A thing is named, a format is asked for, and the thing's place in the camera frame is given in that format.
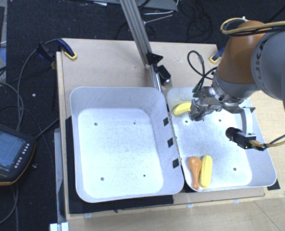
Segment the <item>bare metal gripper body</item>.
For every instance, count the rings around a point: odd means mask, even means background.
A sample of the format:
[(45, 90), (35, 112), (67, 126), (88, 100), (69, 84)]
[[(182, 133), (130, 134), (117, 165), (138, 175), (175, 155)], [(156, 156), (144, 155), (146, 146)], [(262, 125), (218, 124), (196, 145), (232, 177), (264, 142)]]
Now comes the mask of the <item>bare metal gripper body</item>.
[(221, 88), (204, 86), (193, 89), (193, 99), (197, 102), (198, 110), (205, 109), (207, 113), (213, 111), (234, 112), (244, 99), (234, 98), (225, 93)]

